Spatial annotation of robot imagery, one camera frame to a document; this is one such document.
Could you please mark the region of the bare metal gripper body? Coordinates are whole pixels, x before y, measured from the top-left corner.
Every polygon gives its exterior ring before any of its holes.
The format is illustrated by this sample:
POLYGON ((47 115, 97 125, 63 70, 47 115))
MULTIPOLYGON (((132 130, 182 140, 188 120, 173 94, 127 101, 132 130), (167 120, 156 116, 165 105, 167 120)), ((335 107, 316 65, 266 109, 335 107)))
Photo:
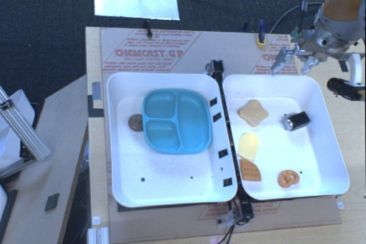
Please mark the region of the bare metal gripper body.
POLYGON ((314 57, 326 60, 328 57, 340 59, 353 44, 322 28, 302 30, 295 41, 296 54, 302 58, 314 57))

